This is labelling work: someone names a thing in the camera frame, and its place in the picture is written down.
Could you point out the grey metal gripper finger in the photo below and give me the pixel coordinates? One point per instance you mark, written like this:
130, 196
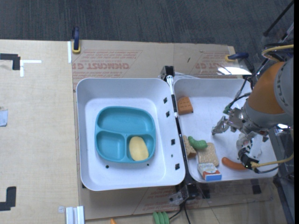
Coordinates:
219, 128
224, 120

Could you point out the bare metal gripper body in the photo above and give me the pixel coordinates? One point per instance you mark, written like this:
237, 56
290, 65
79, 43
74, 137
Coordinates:
236, 119

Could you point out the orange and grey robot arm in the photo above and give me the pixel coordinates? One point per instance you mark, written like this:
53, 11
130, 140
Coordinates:
268, 90

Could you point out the white plastic tray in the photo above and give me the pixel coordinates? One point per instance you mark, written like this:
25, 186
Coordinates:
210, 115
130, 178

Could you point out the green toy pickle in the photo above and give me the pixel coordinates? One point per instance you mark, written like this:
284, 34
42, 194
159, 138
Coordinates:
198, 143

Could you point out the tan toy bread slice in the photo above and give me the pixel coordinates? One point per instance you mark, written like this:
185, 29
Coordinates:
209, 156

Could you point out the brown toy biscuit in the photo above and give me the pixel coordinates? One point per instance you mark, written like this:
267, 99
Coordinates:
188, 148

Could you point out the orange toy sausage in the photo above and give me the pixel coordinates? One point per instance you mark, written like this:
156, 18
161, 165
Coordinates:
233, 164

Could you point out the orange toy waffle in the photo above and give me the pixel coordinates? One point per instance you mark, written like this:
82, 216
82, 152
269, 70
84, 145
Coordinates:
184, 106

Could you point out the thin black and white rod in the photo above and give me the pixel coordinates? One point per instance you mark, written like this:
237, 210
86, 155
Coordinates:
177, 122

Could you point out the white orange blue carton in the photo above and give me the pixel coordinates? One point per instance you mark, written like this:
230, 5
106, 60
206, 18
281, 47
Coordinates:
210, 171

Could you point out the yellow oval toy food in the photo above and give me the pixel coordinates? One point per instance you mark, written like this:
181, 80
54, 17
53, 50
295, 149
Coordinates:
138, 149

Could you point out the blue divided plate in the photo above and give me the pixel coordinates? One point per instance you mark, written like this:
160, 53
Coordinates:
123, 120

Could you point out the brown cardboard board red print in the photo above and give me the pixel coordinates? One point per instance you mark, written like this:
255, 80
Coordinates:
140, 59

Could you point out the green toy pea pods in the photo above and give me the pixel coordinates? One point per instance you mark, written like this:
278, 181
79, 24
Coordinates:
160, 218

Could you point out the orange toy carrot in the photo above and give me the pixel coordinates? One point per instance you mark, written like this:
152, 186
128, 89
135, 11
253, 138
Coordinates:
113, 221

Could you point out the black cylinder on white bracket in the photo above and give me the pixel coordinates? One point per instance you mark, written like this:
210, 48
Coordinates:
245, 158

